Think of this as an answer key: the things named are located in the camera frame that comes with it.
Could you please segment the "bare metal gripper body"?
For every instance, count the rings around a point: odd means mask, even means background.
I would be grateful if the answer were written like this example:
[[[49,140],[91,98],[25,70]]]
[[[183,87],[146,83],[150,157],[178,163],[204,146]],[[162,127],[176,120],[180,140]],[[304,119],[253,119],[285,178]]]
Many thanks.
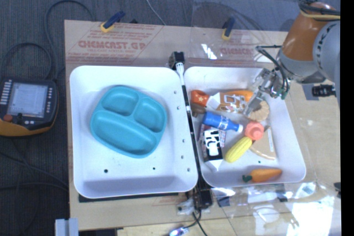
[[[253,80],[256,97],[285,99],[289,92],[289,81],[283,70],[275,67],[272,70],[262,69]]]

